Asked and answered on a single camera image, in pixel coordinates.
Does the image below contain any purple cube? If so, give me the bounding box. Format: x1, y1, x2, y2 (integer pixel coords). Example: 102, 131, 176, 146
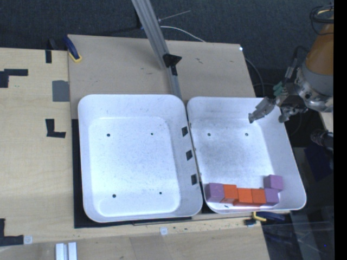
204, 183, 226, 203
264, 187, 280, 206
263, 174, 284, 191

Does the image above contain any white plastic tray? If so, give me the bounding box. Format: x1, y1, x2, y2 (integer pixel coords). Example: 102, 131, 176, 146
186, 96, 307, 215
78, 94, 203, 223

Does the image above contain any brown cardboard board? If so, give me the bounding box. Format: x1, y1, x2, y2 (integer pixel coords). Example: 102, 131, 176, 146
67, 34, 263, 237

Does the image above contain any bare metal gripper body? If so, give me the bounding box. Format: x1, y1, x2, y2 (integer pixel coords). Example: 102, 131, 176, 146
275, 82, 334, 114

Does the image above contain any orange cube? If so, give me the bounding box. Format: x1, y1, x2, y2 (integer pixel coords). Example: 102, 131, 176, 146
251, 188, 267, 204
237, 187, 253, 204
223, 184, 239, 200

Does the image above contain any black cylinder on white bracket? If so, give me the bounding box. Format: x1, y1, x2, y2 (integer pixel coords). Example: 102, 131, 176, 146
310, 112, 335, 153

